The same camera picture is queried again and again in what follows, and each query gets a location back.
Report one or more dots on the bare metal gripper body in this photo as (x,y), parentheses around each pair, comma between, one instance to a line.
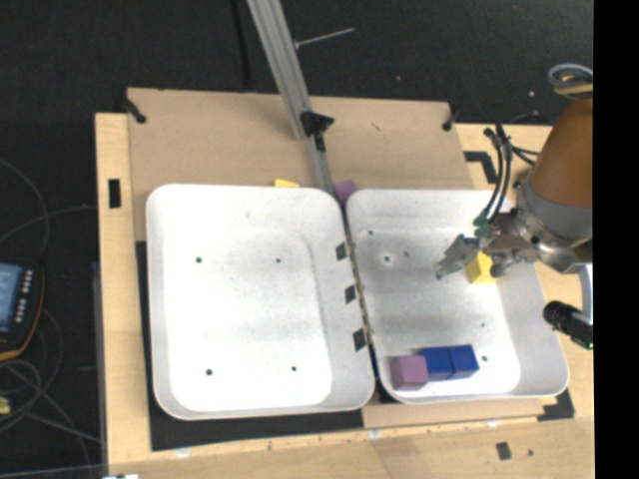
(514,245)

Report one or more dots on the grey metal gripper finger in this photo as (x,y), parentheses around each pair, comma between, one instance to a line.
(456,255)
(500,270)

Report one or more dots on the brown cardboard board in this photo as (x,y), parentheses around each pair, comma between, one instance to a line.
(214,138)

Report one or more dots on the yellow cube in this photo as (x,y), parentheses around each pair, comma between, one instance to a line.
(286,183)
(480,270)

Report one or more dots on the black cylinder on white bracket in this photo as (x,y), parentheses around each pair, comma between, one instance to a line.
(569,320)

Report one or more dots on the white plastic tray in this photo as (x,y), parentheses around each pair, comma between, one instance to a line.
(249,307)
(429,312)

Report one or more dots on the purple cube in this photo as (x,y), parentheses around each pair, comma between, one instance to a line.
(345,191)
(409,372)

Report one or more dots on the blue cube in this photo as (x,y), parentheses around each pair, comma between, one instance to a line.
(438,362)
(464,359)

